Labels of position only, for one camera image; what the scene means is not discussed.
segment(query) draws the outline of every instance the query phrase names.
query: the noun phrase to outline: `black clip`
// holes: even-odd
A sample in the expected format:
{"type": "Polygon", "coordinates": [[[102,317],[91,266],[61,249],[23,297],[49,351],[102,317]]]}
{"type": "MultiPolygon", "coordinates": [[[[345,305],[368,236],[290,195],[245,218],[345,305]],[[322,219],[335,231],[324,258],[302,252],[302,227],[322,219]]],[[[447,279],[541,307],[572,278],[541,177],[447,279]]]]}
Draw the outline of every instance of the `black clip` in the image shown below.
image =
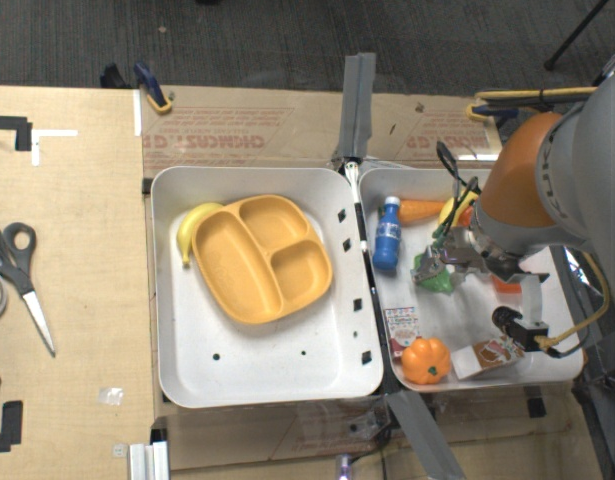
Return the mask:
{"type": "Polygon", "coordinates": [[[105,66],[105,71],[100,75],[100,86],[103,89],[131,89],[131,85],[125,82],[115,63],[105,66]]]}

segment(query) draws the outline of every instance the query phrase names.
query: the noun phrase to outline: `green object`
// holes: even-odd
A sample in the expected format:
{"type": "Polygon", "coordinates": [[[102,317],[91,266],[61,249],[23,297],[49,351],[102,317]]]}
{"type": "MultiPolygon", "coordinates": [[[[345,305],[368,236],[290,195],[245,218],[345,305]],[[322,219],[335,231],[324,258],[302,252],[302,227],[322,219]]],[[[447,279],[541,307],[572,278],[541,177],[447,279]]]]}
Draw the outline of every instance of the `green object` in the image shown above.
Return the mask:
{"type": "MultiPolygon", "coordinates": [[[[423,255],[419,254],[414,258],[414,268],[420,267],[420,260],[423,255]]],[[[432,277],[431,279],[425,279],[424,281],[419,283],[419,286],[426,288],[431,292],[436,293],[452,293],[454,291],[454,287],[451,284],[451,279],[449,278],[449,272],[447,269],[443,269],[443,271],[438,274],[436,277],[432,277]]]]}

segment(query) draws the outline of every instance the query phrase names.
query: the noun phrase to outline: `black tape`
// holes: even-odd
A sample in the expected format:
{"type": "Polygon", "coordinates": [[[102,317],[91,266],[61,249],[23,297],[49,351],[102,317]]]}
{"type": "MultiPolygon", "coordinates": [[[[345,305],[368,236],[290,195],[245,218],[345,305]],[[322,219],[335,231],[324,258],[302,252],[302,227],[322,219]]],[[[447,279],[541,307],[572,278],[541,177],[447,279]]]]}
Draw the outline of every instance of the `black tape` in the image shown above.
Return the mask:
{"type": "Polygon", "coordinates": [[[23,403],[20,400],[5,402],[0,425],[0,453],[11,451],[12,444],[22,442],[23,403]]]}
{"type": "Polygon", "coordinates": [[[0,116],[0,130],[16,130],[16,151],[31,151],[31,127],[26,117],[0,116]]]}

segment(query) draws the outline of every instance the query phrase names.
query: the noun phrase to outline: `divided plate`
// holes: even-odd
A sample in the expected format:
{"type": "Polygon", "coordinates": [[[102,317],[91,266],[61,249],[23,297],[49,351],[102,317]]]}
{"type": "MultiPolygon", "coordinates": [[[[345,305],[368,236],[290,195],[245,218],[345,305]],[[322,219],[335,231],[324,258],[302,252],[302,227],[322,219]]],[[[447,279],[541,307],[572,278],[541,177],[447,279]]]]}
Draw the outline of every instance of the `divided plate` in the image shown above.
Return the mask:
{"type": "Polygon", "coordinates": [[[332,268],[313,227],[289,199],[250,197],[201,220],[196,263],[233,319],[263,324],[305,308],[329,288],[332,268]]]}

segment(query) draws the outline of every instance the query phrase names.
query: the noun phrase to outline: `gray carpet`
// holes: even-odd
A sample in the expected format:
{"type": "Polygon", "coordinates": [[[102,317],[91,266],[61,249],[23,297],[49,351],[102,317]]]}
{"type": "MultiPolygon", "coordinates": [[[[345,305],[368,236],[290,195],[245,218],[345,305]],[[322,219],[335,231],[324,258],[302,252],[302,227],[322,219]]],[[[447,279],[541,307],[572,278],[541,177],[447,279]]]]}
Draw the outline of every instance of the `gray carpet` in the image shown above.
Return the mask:
{"type": "Polygon", "coordinates": [[[0,84],[341,90],[345,55],[377,53],[375,92],[471,95],[587,85],[615,53],[615,0],[548,72],[598,0],[0,0],[0,84]]]}

